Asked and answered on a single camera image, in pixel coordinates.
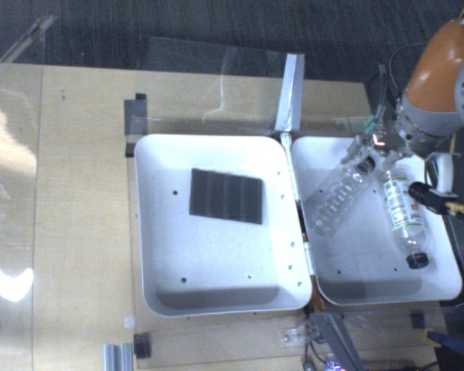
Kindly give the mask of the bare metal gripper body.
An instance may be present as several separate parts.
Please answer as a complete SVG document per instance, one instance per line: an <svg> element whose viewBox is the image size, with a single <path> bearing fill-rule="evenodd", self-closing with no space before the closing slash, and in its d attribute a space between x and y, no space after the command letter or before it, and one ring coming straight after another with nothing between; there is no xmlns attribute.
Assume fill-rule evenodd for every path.
<svg viewBox="0 0 464 371"><path fill-rule="evenodd" d="M369 120L364 133L369 135L370 148L384 155L391 151L406 156L419 154L422 131L408 122Z"/></svg>

